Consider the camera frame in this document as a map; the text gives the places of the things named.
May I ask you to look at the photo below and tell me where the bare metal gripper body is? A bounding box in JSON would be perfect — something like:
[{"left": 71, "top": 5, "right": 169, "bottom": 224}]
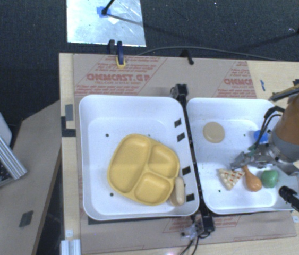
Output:
[{"left": 252, "top": 143, "right": 299, "bottom": 176}]

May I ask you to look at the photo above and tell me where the brown chicken drumstick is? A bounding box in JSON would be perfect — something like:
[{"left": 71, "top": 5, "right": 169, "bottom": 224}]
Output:
[{"left": 241, "top": 164, "right": 263, "bottom": 192}]

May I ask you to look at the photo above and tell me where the green bell pepper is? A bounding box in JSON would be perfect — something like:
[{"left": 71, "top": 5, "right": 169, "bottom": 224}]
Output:
[{"left": 260, "top": 169, "right": 280, "bottom": 189}]

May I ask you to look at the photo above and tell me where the pizza slice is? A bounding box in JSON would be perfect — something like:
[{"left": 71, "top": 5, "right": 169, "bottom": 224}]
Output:
[{"left": 218, "top": 168, "right": 246, "bottom": 191}]

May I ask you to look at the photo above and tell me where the white plastic tray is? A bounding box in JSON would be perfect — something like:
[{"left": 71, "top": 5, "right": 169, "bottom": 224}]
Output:
[
  {"left": 185, "top": 97, "right": 299, "bottom": 215},
  {"left": 79, "top": 94, "right": 201, "bottom": 221}
]

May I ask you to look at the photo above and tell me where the blue round object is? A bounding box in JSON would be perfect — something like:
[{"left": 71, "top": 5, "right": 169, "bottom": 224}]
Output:
[{"left": 253, "top": 129, "right": 269, "bottom": 143}]

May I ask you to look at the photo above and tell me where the beige round biscuit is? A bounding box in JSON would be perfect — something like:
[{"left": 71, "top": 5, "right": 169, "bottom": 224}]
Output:
[{"left": 202, "top": 121, "right": 226, "bottom": 144}]

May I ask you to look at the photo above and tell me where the thin black rod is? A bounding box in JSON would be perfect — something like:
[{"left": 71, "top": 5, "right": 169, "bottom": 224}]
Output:
[{"left": 178, "top": 94, "right": 210, "bottom": 223}]

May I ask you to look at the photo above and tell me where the beige bread roll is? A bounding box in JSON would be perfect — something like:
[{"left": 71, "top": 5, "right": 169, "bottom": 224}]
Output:
[{"left": 169, "top": 176, "right": 186, "bottom": 207}]

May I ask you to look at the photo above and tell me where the yellow divided plate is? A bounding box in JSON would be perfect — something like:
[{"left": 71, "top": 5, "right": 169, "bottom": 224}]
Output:
[{"left": 107, "top": 133, "right": 181, "bottom": 207}]

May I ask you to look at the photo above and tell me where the brown cardboard board red print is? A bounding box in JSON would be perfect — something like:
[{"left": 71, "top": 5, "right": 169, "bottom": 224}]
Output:
[{"left": 72, "top": 53, "right": 297, "bottom": 255}]

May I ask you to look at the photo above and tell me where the black cylinder on white bracket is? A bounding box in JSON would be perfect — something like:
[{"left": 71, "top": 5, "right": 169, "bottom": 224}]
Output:
[{"left": 278, "top": 170, "right": 299, "bottom": 213}]

